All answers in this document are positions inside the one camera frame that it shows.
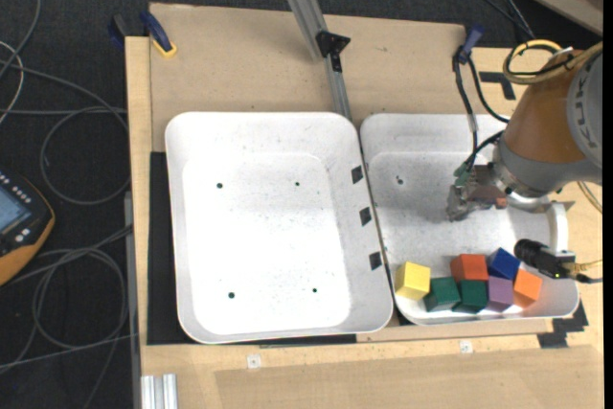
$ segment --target purple block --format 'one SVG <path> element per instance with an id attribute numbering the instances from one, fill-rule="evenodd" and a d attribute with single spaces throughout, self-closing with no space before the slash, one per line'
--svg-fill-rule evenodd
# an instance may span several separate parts
<path id="1" fill-rule="evenodd" d="M 505 278 L 490 276 L 488 280 L 489 310 L 502 312 L 513 305 L 513 282 Z"/>
<path id="2" fill-rule="evenodd" d="M 488 257 L 488 273 L 506 280 L 514 280 L 519 269 L 520 260 L 510 252 L 499 247 Z"/>

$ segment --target white tray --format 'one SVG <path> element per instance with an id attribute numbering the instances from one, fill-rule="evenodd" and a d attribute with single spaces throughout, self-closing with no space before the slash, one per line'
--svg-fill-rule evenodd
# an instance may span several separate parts
<path id="1" fill-rule="evenodd" d="M 191 338 L 387 324 L 393 297 L 350 122 L 332 113 L 184 113 L 166 129 L 166 152 L 178 316 Z"/>
<path id="2" fill-rule="evenodd" d="M 503 129 L 490 116 L 478 117 L 480 140 Z M 489 255 L 498 247 L 512 253 L 519 239 L 550 243 L 545 214 L 509 207 L 476 211 L 463 221 L 446 217 L 446 199 L 453 171 L 472 148 L 464 115 L 378 114 L 360 128 L 364 160 L 375 202 L 385 254 L 392 278 L 411 261 L 431 268 L 433 278 L 450 276 L 449 262 L 461 253 Z M 484 148 L 478 162 L 486 163 L 491 147 Z M 564 317 L 579 304 L 572 280 L 552 280 L 525 265 L 522 268 L 543 278 L 537 302 L 529 307 L 512 306 L 503 313 L 482 310 L 478 314 L 428 312 L 423 300 L 395 295 L 398 310 L 415 324 L 495 320 L 522 317 Z"/>

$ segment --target toy block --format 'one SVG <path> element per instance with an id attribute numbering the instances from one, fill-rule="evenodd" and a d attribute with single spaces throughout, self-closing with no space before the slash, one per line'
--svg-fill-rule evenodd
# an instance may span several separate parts
<path id="1" fill-rule="evenodd" d="M 525 269 L 518 269 L 513 282 L 513 302 L 520 307 L 528 307 L 540 294 L 543 280 Z"/>
<path id="2" fill-rule="evenodd" d="M 519 269 L 520 260 L 502 247 L 488 256 L 488 273 L 490 276 L 514 280 Z"/>
<path id="3" fill-rule="evenodd" d="M 407 261 L 396 272 L 396 294 L 420 300 L 430 291 L 430 268 Z"/>
<path id="4" fill-rule="evenodd" d="M 487 309 L 502 312 L 513 305 L 513 281 L 490 276 L 488 280 Z"/>
<path id="5" fill-rule="evenodd" d="M 450 266 L 451 276 L 457 283 L 461 280 L 486 282 L 489 278 L 486 256 L 483 254 L 461 254 Z"/>
<path id="6" fill-rule="evenodd" d="M 451 276 L 430 280 L 430 293 L 423 297 L 428 312 L 450 310 L 462 300 L 455 280 Z"/>
<path id="7" fill-rule="evenodd" d="M 458 285 L 460 291 L 459 304 L 454 306 L 454 312 L 477 313 L 488 304 L 487 283 L 478 280 L 461 280 Z"/>

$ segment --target yellow and black device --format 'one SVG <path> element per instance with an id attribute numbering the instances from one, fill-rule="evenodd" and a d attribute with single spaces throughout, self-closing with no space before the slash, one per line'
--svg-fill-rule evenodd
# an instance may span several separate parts
<path id="1" fill-rule="evenodd" d="M 0 285 L 34 257 L 55 223 L 54 211 L 30 181 L 0 165 Z"/>

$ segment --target wooden table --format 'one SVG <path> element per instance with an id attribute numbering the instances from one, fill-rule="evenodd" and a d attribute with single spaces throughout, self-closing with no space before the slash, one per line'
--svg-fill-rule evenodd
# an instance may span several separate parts
<path id="1" fill-rule="evenodd" d="M 492 407 L 494 401 L 500 408 L 603 407 L 601 284 L 579 287 L 590 325 L 569 333 L 566 349 L 540 348 L 535 334 L 553 329 L 543 319 L 434 327 L 403 327 L 393 319 L 355 344 L 334 346 L 148 345 L 149 154 L 163 150 L 168 118 L 194 108 L 331 110 L 323 68 L 303 50 L 291 13 L 150 9 L 178 52 L 163 60 L 148 38 L 126 40 L 142 375 L 176 374 L 181 409 L 454 408 Z M 450 63 L 464 38 L 462 27 L 343 16 L 327 16 L 327 22 L 331 31 L 352 38 L 343 63 L 357 125 L 380 111 L 463 112 Z M 476 49 L 473 58 L 480 71 L 499 72 L 508 51 Z M 534 53 L 522 62 L 534 68 L 543 60 Z M 287 74 L 299 77 L 288 81 Z M 484 112 L 471 84 L 466 86 Z M 498 84 L 484 84 L 484 92 L 498 111 L 511 114 L 515 102 L 504 99 Z M 601 258 L 602 216 L 575 185 L 557 199 L 577 201 L 569 227 L 578 261 Z M 261 368 L 248 368 L 253 354 Z"/>

